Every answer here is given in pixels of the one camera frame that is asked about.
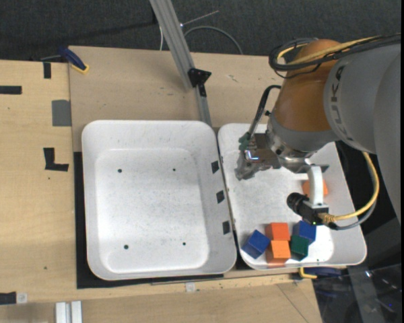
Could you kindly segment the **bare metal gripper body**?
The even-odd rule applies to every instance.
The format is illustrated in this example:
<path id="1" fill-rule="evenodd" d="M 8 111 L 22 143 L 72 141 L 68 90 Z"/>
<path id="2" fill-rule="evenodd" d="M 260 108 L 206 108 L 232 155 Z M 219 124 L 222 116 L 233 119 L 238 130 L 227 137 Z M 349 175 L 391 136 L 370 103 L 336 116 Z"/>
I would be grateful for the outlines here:
<path id="1" fill-rule="evenodd" d="M 257 172 L 285 168 L 295 174 L 306 173 L 312 166 L 306 153 L 288 147 L 277 136 L 272 139 L 267 133 L 244 136 L 244 155 L 247 163 L 257 164 Z"/>

